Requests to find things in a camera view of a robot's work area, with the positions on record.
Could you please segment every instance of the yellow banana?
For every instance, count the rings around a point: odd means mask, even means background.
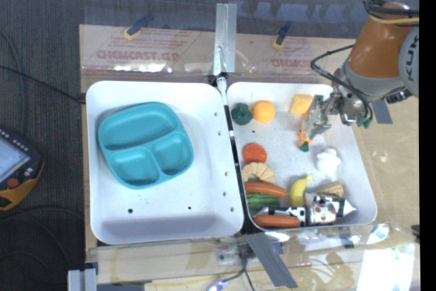
[[[305,190],[307,181],[310,181],[312,176],[308,174],[305,178],[296,180],[290,190],[291,207],[302,207],[305,205]]]

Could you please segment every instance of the green cucumber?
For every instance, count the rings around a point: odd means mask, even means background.
[[[265,206],[280,206],[280,199],[270,194],[250,193],[247,194],[249,209],[260,210]]]

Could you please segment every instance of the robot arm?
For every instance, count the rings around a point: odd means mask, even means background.
[[[369,127],[372,101],[385,99],[391,104],[418,97],[419,10],[381,0],[367,0],[364,6],[369,18],[356,43],[311,62],[313,70],[332,81],[333,91],[325,101],[322,96],[313,98],[300,132],[305,146],[331,128],[328,115],[338,114],[344,125]],[[325,56],[350,48],[349,57],[334,74],[317,65]]]

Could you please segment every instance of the yellow cheese block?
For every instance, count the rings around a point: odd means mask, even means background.
[[[309,109],[312,100],[313,100],[312,95],[303,95],[303,94],[294,95],[294,100],[292,102],[289,113],[292,114],[305,113]]]

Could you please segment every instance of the teal divided plate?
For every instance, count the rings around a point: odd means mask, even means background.
[[[98,140],[115,178],[132,189],[173,179],[193,161],[191,141],[180,119],[159,102],[138,104],[106,117]]]

